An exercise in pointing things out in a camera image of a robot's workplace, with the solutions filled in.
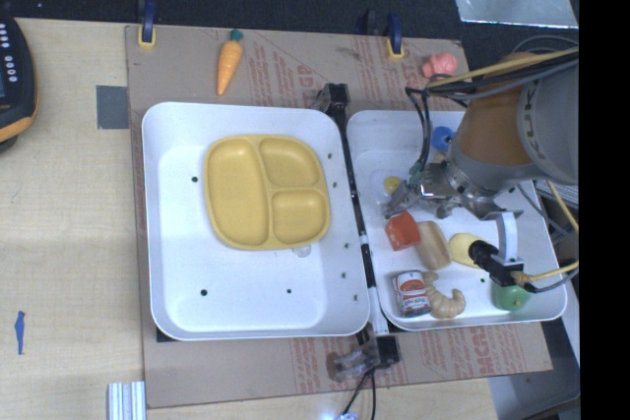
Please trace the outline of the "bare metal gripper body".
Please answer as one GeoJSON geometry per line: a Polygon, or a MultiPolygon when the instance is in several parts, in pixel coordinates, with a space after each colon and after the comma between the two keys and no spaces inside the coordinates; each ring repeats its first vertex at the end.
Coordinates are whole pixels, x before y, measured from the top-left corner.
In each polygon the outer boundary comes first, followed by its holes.
{"type": "Polygon", "coordinates": [[[417,190],[437,218],[464,209],[476,218],[493,218],[498,213],[495,193],[478,187],[455,163],[441,161],[425,166],[417,190]]]}

